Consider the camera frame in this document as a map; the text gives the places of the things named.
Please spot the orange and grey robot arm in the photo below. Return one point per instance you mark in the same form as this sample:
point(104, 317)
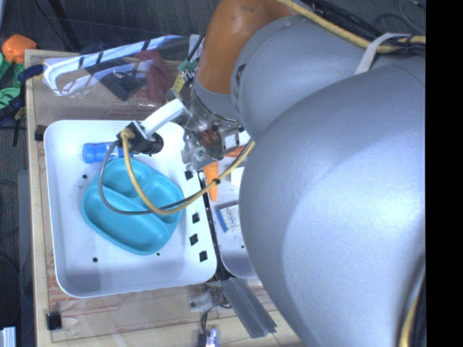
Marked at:
point(325, 157)

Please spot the brown cardboard board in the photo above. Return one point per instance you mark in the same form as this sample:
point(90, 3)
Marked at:
point(144, 313)

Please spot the white plastic tray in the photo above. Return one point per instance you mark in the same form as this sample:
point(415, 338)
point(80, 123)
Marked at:
point(235, 255)
point(119, 273)

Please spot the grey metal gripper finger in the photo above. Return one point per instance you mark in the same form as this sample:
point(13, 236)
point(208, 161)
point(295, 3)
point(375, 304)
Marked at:
point(229, 143)
point(193, 157)

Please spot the orange carrot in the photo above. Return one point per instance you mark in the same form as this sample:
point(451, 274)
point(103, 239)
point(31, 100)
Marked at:
point(212, 188)

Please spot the blue and white packet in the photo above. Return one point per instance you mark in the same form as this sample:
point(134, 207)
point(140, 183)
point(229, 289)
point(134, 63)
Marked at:
point(229, 218)

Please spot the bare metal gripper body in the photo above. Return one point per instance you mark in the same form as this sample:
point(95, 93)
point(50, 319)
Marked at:
point(202, 116)

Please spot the blue plastic bottle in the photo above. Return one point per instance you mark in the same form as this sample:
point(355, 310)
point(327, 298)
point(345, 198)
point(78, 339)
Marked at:
point(94, 153)

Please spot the blue divided plate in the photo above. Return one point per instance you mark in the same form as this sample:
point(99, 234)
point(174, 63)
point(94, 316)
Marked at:
point(126, 222)

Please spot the black cylinder on white bracket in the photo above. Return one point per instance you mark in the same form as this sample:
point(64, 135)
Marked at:
point(152, 136)

